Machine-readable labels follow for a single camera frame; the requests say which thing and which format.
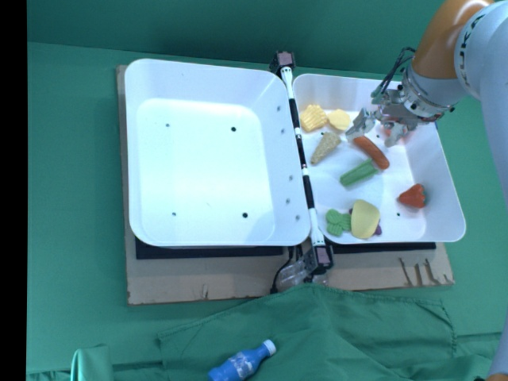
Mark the black block with wires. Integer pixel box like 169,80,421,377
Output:
269,50,297,73
310,244,335,272

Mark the brown cardboard board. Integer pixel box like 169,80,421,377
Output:
116,64,456,306

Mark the yellow toy lemon wedge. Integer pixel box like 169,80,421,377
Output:
350,198,382,241

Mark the tan toy cone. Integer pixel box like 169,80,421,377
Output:
310,131,342,167

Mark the yellow round toy biscuit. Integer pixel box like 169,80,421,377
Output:
327,109,352,133

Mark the blue bottle with white cap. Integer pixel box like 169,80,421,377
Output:
207,339,278,381

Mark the red toy pepper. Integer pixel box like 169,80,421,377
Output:
398,183,429,210

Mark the white plastic tray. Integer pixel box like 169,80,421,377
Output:
292,73,467,244
124,57,311,249

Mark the green cloth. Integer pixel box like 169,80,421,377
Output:
156,283,502,381

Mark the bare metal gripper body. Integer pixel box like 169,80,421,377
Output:
373,87,446,131

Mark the green toy celery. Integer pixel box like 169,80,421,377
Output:
339,158,379,188

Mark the orange toy sausage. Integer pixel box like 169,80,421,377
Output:
352,135,391,171

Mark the black and white thin rod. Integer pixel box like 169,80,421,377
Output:
279,66,327,249

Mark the yellow ridged toy chip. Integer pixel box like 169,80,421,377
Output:
299,104,330,133

